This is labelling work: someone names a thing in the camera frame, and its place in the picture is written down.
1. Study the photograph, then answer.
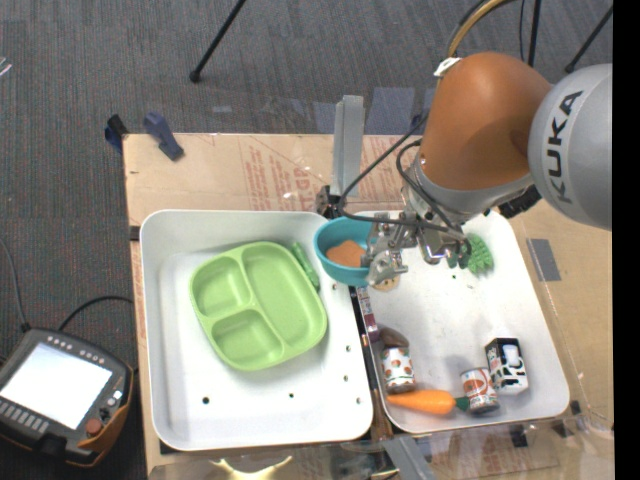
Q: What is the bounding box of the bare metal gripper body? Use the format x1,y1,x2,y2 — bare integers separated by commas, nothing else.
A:
366,207,472,257

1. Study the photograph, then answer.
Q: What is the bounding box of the green toy broccoli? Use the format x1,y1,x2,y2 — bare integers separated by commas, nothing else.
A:
446,232,496,276

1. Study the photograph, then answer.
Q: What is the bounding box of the orange toy bread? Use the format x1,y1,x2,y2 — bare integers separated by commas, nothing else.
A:
325,239,370,270

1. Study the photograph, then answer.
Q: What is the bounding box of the white and purple packet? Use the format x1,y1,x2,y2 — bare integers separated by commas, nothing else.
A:
356,285,381,345

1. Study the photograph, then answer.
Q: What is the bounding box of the blue bowl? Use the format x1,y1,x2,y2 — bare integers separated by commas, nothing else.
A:
313,215,377,288

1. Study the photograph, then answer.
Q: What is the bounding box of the white plastic tray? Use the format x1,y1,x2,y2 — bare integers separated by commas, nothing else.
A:
138,209,376,453
351,209,572,436

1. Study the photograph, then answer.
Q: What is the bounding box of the green pea pod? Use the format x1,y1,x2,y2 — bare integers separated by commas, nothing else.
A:
291,241,322,293

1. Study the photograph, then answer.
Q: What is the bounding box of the white can with orange print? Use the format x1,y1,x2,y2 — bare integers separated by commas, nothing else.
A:
380,345,418,395

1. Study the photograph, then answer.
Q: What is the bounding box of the black and white carton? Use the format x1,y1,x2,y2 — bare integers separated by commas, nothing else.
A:
484,337,530,396

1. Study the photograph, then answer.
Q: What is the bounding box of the green divided plate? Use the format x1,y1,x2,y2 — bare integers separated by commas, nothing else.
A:
188,240,329,372

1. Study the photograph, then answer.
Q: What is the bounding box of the orange carrot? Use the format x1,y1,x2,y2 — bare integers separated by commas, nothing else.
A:
385,388,472,416

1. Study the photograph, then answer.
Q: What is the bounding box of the red and white can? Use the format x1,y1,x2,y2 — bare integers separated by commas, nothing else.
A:
459,367,501,415

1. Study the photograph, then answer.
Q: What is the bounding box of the brown cardboard board, red print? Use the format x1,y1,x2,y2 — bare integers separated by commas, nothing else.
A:
122,132,614,480

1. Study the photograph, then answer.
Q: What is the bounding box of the black block with thin wires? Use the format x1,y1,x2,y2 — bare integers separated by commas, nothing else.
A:
314,184,347,220

